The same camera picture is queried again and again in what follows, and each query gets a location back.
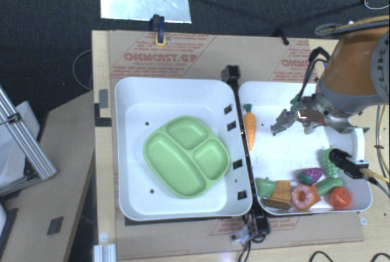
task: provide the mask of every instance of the red tomato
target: red tomato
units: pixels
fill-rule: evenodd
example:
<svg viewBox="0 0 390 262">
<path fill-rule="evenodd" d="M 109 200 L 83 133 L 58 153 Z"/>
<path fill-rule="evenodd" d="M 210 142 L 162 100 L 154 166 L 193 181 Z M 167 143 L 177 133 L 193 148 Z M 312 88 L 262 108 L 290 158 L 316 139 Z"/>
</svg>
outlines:
<svg viewBox="0 0 390 262">
<path fill-rule="evenodd" d="M 335 208 L 345 208 L 349 206 L 352 198 L 350 193 L 343 186 L 338 186 L 331 191 L 328 201 L 330 205 Z"/>
</svg>

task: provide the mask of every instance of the carrot green top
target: carrot green top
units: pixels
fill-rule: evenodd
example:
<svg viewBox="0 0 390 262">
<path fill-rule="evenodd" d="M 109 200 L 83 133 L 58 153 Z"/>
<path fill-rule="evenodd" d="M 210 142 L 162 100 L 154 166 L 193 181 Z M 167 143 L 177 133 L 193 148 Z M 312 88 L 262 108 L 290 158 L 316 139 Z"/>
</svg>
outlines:
<svg viewBox="0 0 390 262">
<path fill-rule="evenodd" d="M 251 109 L 252 109 L 252 104 L 244 104 L 243 106 L 244 106 L 244 108 L 245 108 L 245 111 L 246 111 L 247 113 L 250 113 L 250 111 L 251 111 Z"/>
</svg>

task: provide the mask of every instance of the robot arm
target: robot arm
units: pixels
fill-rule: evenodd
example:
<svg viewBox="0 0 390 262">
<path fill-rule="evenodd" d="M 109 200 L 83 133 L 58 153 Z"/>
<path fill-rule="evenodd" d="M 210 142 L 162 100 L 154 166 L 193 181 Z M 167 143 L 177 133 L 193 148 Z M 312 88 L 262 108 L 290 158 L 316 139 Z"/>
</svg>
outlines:
<svg viewBox="0 0 390 262">
<path fill-rule="evenodd" d="M 317 83 L 316 94 L 302 97 L 310 78 L 307 73 L 290 111 L 283 110 L 271 126 L 274 135 L 295 121 L 303 124 L 305 133 L 320 125 L 350 133 L 354 127 L 349 117 L 371 105 L 389 104 L 389 16 L 331 29 L 332 34 L 337 31 L 343 36 Z"/>
</svg>

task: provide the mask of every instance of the toy carrot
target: toy carrot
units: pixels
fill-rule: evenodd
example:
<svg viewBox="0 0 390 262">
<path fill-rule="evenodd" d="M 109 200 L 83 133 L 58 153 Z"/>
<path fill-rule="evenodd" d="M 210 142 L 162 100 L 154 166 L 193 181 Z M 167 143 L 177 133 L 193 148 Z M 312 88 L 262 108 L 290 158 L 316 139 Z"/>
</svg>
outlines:
<svg viewBox="0 0 390 262">
<path fill-rule="evenodd" d="M 248 141 L 249 150 L 252 150 L 256 133 L 256 117 L 251 112 L 252 104 L 244 104 L 244 108 L 246 111 L 246 114 L 244 115 L 246 139 Z"/>
</svg>

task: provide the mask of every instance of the toy donut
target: toy donut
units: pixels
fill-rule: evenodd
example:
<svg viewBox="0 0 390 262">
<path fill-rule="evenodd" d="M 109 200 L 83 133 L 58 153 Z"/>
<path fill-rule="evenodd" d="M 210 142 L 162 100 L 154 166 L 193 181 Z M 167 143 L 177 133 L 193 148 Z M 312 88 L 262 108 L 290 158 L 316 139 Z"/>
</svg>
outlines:
<svg viewBox="0 0 390 262">
<path fill-rule="evenodd" d="M 316 202 L 319 202 L 320 199 L 315 186 L 300 184 L 291 191 L 292 204 L 301 210 L 309 209 Z"/>
</svg>

